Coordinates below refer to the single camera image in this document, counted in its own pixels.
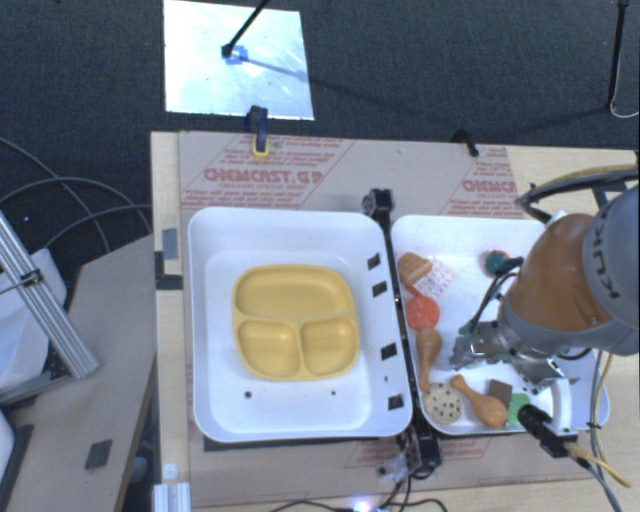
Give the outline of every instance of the reflective sheet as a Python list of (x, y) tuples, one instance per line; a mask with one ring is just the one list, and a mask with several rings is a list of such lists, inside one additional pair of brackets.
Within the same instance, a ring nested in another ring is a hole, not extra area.
[(300, 14), (263, 10), (229, 59), (228, 43), (252, 8), (165, 0), (165, 98), (169, 112), (313, 120)]

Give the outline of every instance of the black carpet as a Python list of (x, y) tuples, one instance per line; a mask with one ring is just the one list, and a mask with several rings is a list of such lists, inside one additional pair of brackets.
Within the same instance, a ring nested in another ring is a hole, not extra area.
[[(257, 1), (219, 2), (255, 6)], [(606, 109), (613, 0), (273, 0), (299, 10), (316, 120), (274, 133), (638, 147), (638, 118)], [(618, 105), (638, 108), (639, 11), (626, 11)], [(98, 179), (150, 202), (149, 133), (239, 131), (242, 120), (164, 110), (160, 0), (0, 2), (0, 137), (57, 173)], [(0, 197), (44, 174), (0, 147)], [(92, 210), (119, 200), (75, 185)], [(30, 249), (84, 215), (59, 186), (0, 204)], [(103, 220), (113, 247), (144, 234), (132, 213)], [(91, 225), (52, 246), (72, 279), (102, 251)]]

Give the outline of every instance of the black rod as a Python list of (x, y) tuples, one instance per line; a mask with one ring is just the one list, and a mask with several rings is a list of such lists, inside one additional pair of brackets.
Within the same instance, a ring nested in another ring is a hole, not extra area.
[(269, 0), (262, 0), (258, 5), (258, 7), (256, 7), (255, 10), (251, 13), (251, 16), (249, 16), (247, 21), (244, 22), (244, 25), (240, 27), (240, 30), (238, 30), (236, 35), (233, 36), (233, 39), (222, 47), (222, 56), (225, 59), (228, 59), (229, 57), (231, 57), (231, 52), (233, 51), (233, 47), (240, 40), (240, 38), (242, 37), (242, 34), (246, 32), (246, 30), (251, 26), (253, 21), (258, 17), (258, 14), (260, 14), (262, 9), (264, 9), (268, 3), (269, 3)]
[(624, 12), (629, 7), (629, 0), (618, 0), (618, 23), (616, 26), (616, 40), (613, 46), (613, 60), (611, 61), (611, 77), (609, 78), (609, 98), (606, 107), (609, 108), (618, 86), (618, 67), (620, 64), (620, 49), (622, 47), (622, 29), (624, 27)]

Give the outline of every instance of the blue clamp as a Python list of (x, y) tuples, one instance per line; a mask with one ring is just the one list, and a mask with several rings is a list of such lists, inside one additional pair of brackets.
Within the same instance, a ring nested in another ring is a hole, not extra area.
[(267, 138), (267, 117), (269, 111), (266, 108), (253, 105), (244, 118), (244, 131), (255, 133), (251, 152), (256, 158), (269, 156), (269, 139)]

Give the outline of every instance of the yellow plate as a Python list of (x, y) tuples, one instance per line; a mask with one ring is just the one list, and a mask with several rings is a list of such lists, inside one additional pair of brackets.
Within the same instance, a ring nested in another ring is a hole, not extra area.
[(314, 265), (267, 265), (233, 288), (238, 353), (254, 374), (296, 381), (337, 377), (360, 348), (355, 303), (336, 271)]

